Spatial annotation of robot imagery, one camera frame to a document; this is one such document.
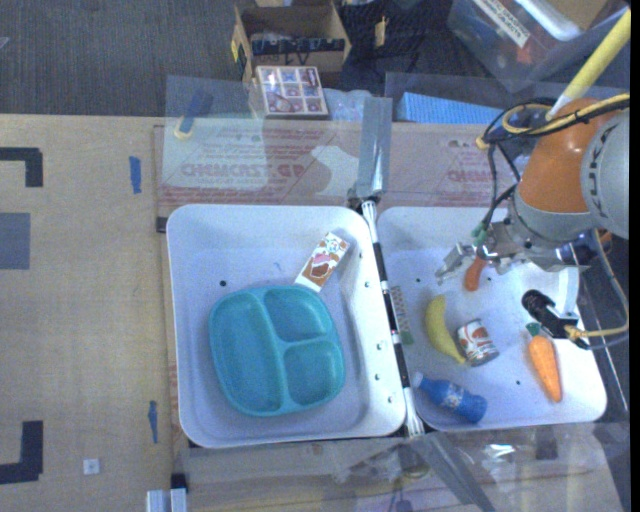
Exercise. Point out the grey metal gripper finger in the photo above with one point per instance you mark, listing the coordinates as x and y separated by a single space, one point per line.
461 251
446 270

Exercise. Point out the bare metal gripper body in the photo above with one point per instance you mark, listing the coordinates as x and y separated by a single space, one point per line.
520 246

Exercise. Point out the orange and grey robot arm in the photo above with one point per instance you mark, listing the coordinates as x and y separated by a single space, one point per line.
560 165

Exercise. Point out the yellow banana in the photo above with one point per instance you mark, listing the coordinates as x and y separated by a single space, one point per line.
437 325

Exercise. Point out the brown and green packet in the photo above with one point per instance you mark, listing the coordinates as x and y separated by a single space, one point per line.
401 315

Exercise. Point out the thin black and white rod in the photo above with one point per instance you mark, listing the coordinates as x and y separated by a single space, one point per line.
387 295

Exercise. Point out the white and red can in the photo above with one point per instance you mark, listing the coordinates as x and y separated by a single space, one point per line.
477 343

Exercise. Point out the brown cardboard board red print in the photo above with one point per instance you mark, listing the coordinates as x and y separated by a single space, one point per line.
420 165

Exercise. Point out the orange carrot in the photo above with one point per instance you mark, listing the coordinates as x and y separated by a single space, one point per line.
546 365

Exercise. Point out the white and orange carton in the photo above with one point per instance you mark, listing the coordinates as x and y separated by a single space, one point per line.
324 261

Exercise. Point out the blue bottle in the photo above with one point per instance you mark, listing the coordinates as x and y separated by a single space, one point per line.
457 398

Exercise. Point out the white plastic tray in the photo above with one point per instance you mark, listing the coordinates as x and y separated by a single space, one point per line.
250 240
505 385

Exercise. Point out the blue foam block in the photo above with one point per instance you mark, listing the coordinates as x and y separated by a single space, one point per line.
440 109

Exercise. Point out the blue divided plate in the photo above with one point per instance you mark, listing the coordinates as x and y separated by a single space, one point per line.
250 345

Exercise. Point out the wooden box with picture tiles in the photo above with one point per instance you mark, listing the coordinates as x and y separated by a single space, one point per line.
291 91

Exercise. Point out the brown cardboard box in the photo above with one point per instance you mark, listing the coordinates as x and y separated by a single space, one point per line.
290 25

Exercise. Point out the black cylinder on white bracket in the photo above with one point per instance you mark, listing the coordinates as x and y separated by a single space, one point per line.
542 306

